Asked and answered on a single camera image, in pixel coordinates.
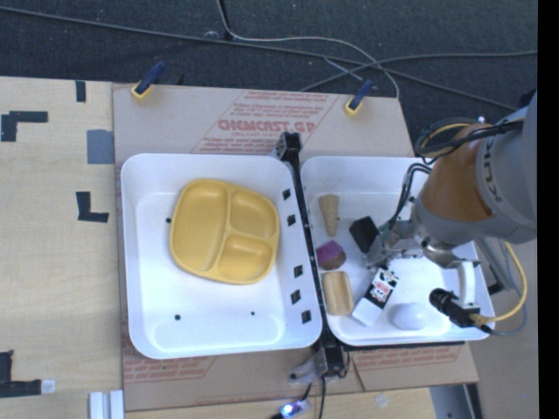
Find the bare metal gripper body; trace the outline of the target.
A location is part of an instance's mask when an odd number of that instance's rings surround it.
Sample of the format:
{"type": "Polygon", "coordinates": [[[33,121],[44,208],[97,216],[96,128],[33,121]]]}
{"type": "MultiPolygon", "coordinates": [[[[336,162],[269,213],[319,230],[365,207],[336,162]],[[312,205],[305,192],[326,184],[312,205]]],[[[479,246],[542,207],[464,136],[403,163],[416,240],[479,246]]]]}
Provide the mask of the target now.
{"type": "Polygon", "coordinates": [[[389,265],[395,259],[404,258],[427,258],[442,269],[457,268],[464,262],[474,265],[480,263],[476,256],[459,257],[450,245],[430,237],[421,237],[420,231],[412,221],[395,221],[387,231],[392,231],[395,236],[393,247],[386,249],[390,254],[389,265]]]}

